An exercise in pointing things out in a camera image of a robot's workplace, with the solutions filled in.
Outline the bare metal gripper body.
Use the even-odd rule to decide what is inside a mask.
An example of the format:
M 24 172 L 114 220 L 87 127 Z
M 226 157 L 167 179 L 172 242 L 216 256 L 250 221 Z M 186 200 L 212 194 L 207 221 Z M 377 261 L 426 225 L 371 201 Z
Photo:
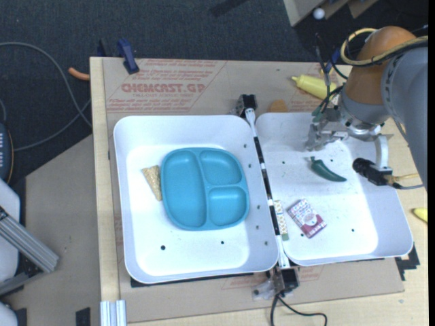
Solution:
M 319 133 L 322 130 L 347 130 L 348 138 L 361 141 L 371 141 L 380 129 L 380 124 L 359 120 L 345 109 L 326 109 L 319 121 Z

